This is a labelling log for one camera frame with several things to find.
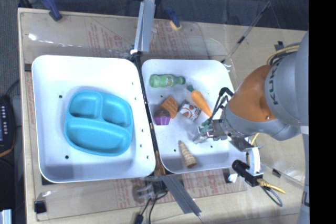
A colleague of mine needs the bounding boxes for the tan toy ice cream cone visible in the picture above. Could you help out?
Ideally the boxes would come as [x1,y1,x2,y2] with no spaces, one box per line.
[178,140,198,169]

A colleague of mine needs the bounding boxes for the white plastic tray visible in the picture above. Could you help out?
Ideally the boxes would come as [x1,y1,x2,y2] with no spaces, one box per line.
[141,58,248,175]
[31,54,156,184]

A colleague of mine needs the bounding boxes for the black cylinder on white bracket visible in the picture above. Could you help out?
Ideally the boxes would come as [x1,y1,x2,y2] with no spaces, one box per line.
[231,145,264,188]

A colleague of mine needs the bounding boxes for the orange toy carrot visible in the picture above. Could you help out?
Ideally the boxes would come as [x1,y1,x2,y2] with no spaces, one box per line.
[186,84,213,118]

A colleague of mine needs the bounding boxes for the blue divided plate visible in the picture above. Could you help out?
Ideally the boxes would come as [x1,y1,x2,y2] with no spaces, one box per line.
[64,89,134,157]

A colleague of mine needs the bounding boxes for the black block with thin wires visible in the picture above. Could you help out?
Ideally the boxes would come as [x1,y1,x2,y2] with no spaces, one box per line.
[146,176,169,194]

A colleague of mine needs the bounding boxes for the white carton with orange print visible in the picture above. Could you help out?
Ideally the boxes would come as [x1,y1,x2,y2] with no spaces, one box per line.
[178,100,203,122]

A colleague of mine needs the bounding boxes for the purple toy cupcake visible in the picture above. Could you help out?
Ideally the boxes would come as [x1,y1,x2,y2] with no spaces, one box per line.
[153,109,172,126]

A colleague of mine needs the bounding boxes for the green plastic bottle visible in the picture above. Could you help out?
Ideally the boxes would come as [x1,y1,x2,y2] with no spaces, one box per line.
[149,73,186,89]

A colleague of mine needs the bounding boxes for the brown cardboard board red print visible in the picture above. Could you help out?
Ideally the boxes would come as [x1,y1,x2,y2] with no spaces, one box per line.
[20,11,263,215]

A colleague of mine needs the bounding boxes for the orange toy waffle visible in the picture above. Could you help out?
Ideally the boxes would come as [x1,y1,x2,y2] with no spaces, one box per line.
[160,95,180,120]

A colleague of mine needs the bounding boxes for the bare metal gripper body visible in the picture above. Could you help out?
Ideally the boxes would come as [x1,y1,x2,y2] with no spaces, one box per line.
[208,118,229,141]

